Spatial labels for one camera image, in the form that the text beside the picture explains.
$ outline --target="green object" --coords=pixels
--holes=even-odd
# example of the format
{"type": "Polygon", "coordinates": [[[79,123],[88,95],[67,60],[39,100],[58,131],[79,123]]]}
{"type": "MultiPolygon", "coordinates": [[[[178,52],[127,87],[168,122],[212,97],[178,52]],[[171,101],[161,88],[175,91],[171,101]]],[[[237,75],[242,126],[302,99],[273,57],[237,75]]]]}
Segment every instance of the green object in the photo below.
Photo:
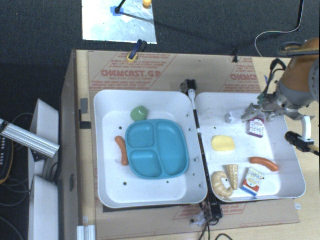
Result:
{"type": "Polygon", "coordinates": [[[146,120],[148,115],[148,110],[144,106],[138,106],[131,112],[131,118],[133,121],[146,120]]]}

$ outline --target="orange ball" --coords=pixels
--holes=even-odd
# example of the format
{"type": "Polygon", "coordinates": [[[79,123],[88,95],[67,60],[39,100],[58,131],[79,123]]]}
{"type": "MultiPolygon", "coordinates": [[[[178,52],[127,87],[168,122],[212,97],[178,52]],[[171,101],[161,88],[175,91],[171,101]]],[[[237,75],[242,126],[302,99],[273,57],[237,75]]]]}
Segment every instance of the orange ball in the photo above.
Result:
{"type": "Polygon", "coordinates": [[[144,7],[148,8],[150,7],[152,0],[143,0],[142,3],[144,7]]]}

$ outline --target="cardboard box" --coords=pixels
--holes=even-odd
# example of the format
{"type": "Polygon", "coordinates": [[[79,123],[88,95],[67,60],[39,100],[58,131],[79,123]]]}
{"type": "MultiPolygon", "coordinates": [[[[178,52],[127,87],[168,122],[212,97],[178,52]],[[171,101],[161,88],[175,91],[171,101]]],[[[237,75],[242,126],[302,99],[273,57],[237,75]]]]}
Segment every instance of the cardboard box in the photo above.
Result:
{"type": "MultiPolygon", "coordinates": [[[[128,63],[126,56],[113,51],[72,53],[61,111],[65,239],[76,239],[78,225],[95,225],[98,240],[202,231],[191,225],[191,219],[201,212],[197,204],[124,210],[103,207],[97,193],[96,144],[92,141],[93,100],[99,91],[179,91],[186,79],[196,80],[197,93],[260,93],[260,85],[265,85],[264,73],[258,78],[250,57],[239,57],[233,63],[230,56],[141,53],[136,63],[128,63]]],[[[270,61],[261,70],[268,72],[270,61]]],[[[299,222],[292,199],[224,204],[222,210],[224,217],[214,230],[299,222]]]]}

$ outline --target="yellow sponge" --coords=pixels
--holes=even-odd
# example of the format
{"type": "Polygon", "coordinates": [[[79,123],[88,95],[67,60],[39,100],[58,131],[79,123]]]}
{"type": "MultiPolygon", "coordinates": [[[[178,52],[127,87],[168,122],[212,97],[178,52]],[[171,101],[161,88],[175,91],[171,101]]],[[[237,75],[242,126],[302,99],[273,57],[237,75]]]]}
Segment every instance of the yellow sponge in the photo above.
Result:
{"type": "Polygon", "coordinates": [[[214,136],[211,140],[211,146],[215,151],[232,151],[236,149],[234,139],[224,135],[214,136]]]}

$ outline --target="sausage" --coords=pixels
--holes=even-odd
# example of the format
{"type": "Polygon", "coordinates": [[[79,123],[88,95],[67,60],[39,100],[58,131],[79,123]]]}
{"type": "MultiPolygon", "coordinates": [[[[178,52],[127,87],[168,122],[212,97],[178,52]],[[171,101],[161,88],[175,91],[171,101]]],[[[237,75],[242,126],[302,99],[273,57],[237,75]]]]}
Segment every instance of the sausage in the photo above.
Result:
{"type": "Polygon", "coordinates": [[[267,168],[269,168],[272,172],[277,172],[279,171],[279,166],[276,165],[274,162],[266,159],[266,158],[263,158],[263,157],[251,157],[250,158],[250,163],[251,164],[259,164],[259,165],[263,165],[267,168]]]}
{"type": "Polygon", "coordinates": [[[121,149],[121,154],[122,154],[121,164],[123,166],[127,166],[129,164],[129,160],[128,160],[126,142],[121,136],[115,137],[115,142],[119,145],[121,149]]]}

